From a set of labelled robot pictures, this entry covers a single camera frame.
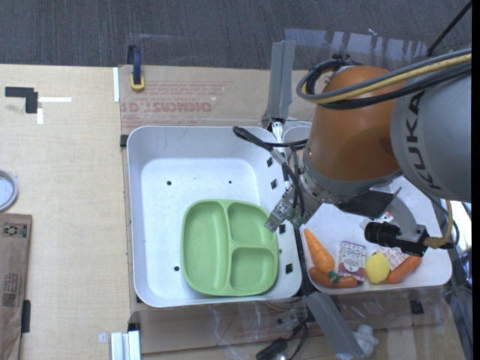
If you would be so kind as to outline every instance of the metal ring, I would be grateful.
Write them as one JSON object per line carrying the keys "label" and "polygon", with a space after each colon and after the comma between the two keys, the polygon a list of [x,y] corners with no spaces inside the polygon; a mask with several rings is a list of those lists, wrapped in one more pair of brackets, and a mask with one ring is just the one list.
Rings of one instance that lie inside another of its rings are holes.
{"label": "metal ring", "polygon": [[14,177],[10,173],[5,172],[2,169],[0,169],[0,178],[7,179],[7,181],[10,182],[10,184],[13,188],[12,194],[8,198],[7,202],[4,202],[3,204],[0,204],[0,212],[3,212],[3,211],[6,211],[7,209],[9,209],[12,206],[12,204],[15,203],[15,200],[17,199],[17,196],[18,196],[18,185],[17,185],[17,182],[15,181]]}

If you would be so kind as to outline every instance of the orange carrot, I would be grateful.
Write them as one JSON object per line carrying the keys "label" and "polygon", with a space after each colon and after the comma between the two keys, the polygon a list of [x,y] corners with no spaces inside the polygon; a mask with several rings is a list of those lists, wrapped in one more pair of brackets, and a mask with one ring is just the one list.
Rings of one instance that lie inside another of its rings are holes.
{"label": "orange carrot", "polygon": [[315,266],[324,274],[328,275],[330,282],[336,283],[338,281],[338,274],[334,272],[335,261],[332,255],[308,228],[304,228],[303,233]]}
{"label": "orange carrot", "polygon": [[308,274],[310,275],[313,281],[329,288],[353,288],[353,287],[356,287],[358,283],[355,276],[349,275],[349,276],[340,276],[340,278],[338,279],[338,282],[333,284],[331,283],[329,276],[327,274],[324,274],[322,271],[320,271],[316,266],[311,267],[308,270]]}
{"label": "orange carrot", "polygon": [[387,282],[389,284],[400,283],[411,271],[417,268],[422,262],[422,258],[419,256],[408,256],[397,268],[387,276]]}

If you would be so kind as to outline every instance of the table surface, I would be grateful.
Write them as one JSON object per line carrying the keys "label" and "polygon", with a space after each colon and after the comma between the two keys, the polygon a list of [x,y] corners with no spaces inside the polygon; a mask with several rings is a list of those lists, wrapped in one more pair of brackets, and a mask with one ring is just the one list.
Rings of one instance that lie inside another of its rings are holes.
{"label": "table surface", "polygon": [[[3,86],[31,87],[43,124],[23,99],[0,97],[0,167],[18,179],[9,213],[33,217],[26,359],[108,359],[110,332],[126,332],[131,315],[119,103],[109,67],[0,65]],[[448,305],[442,323],[376,331],[373,359],[460,359]],[[254,359],[265,343],[145,355],[145,359]],[[324,337],[308,340],[296,359],[336,359]]]}

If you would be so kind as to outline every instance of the green tray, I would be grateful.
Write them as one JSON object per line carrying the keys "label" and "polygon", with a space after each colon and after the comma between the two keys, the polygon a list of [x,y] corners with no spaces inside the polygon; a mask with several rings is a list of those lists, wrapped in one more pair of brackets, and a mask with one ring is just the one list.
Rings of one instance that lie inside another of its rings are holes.
{"label": "green tray", "polygon": [[201,200],[184,215],[181,268],[196,291],[213,296],[252,296],[277,279],[277,236],[264,227],[269,215],[256,204]]}

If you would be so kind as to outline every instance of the yellow lemon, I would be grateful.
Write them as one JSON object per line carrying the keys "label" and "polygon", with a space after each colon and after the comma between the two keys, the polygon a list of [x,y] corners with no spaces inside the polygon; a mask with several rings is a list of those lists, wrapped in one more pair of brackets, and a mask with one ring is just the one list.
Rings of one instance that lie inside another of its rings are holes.
{"label": "yellow lemon", "polygon": [[376,284],[384,281],[390,272],[389,259],[383,253],[377,252],[365,262],[365,274],[370,282]]}

